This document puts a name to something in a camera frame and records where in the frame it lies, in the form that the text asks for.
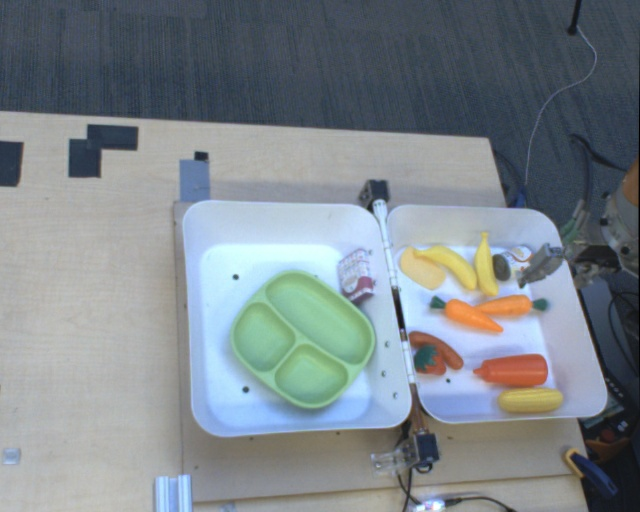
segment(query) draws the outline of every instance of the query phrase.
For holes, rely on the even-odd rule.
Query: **table top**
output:
[[[69,178],[69,140],[86,138],[88,124],[137,126],[138,148],[102,151],[100,179]],[[192,472],[177,342],[180,159],[209,154],[213,198],[355,203],[367,179],[385,179],[390,206],[504,206],[482,138],[0,112],[0,141],[24,143],[18,186],[0,187],[0,448],[22,454],[0,466],[7,511],[151,510],[155,477]],[[583,447],[575,420],[430,425],[442,459],[437,475],[416,479],[418,496],[475,492],[520,512],[587,510],[561,460]],[[344,459],[320,484],[295,458],[297,481],[269,478],[281,462],[274,452],[253,485],[238,474],[237,445],[209,443],[202,453],[219,457],[229,492],[194,508],[399,510],[392,480],[346,473],[378,435],[390,434],[351,432],[319,448],[318,464]],[[196,500],[203,485],[194,477]]]

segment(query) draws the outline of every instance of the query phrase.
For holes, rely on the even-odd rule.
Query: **green divided plate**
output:
[[[271,389],[309,409],[336,400],[367,364],[374,344],[367,317],[302,271],[267,281],[231,326],[238,359]]]

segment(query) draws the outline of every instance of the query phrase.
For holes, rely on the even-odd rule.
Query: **toy banana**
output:
[[[498,281],[493,272],[493,260],[488,238],[489,234],[483,231],[482,240],[476,250],[476,256],[473,261],[476,266],[476,274],[478,274],[480,291],[489,297],[495,297],[498,295]]]
[[[447,267],[467,290],[475,290],[478,286],[478,277],[473,267],[457,252],[443,245],[434,245],[429,249],[414,249],[415,255],[428,258]]]

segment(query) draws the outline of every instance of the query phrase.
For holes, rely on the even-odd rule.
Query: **gray carpet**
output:
[[[592,65],[573,3],[2,0],[0,109],[485,136],[511,200],[540,107]],[[559,226],[583,188],[571,133],[638,154],[640,2],[586,0],[580,26],[598,66],[547,108],[527,189]],[[621,176],[595,166],[593,211]]]

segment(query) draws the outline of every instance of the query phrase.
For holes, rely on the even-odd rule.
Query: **white cable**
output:
[[[598,64],[598,52],[593,47],[593,45],[589,42],[587,37],[584,35],[584,33],[582,32],[582,29],[580,27],[577,27],[577,29],[578,29],[578,34],[580,34],[580,37],[582,37],[584,42],[587,43],[587,46],[593,52],[593,66],[591,66],[591,69],[589,70],[589,73],[587,73],[587,76],[585,76],[581,80],[578,80],[577,82],[574,82],[570,85],[563,87],[562,89],[558,89],[551,96],[549,96],[547,101],[544,102],[544,105],[542,105],[542,108],[538,112],[538,117],[536,118],[536,124],[533,126],[533,131],[531,132],[531,137],[529,138],[529,147],[527,149],[527,164],[525,165],[525,168],[524,168],[524,186],[525,187],[527,186],[527,183],[529,183],[529,162],[531,161],[531,145],[533,144],[533,137],[535,136],[536,131],[538,130],[538,125],[540,124],[540,119],[542,118],[542,113],[544,112],[544,109],[547,108],[547,105],[551,103],[551,100],[553,100],[553,98],[555,98],[561,92],[564,92],[567,89],[571,89],[576,85],[580,85],[583,82],[586,82],[591,77],[591,75],[593,75],[593,72],[596,69],[596,64]]]

